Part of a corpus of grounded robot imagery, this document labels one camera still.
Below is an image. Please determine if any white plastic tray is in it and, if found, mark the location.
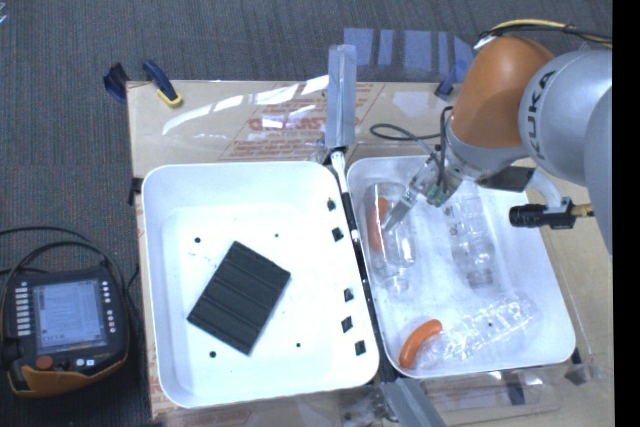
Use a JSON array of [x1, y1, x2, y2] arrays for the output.
[[141, 160, 380, 410], [346, 155, 577, 380]]

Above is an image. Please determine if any clear plastic bottle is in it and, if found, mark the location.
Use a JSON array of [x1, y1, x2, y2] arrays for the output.
[[418, 289, 542, 369], [443, 192, 497, 290], [361, 181, 419, 297]]

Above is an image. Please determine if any black ribbed rectangular panel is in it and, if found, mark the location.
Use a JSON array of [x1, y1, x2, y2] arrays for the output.
[[186, 240, 292, 357]]

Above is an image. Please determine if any orange sausage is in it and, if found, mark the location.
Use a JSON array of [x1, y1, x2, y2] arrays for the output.
[[366, 196, 391, 252], [398, 318, 444, 370]]

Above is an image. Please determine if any black cylinder on white bracket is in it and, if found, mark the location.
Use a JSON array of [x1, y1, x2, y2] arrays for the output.
[[508, 168, 576, 231]]

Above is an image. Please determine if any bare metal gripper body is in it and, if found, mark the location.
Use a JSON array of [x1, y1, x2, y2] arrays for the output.
[[406, 156, 464, 207]]

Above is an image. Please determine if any brown cardboard board red print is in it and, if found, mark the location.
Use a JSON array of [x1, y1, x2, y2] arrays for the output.
[[124, 79, 613, 427]]

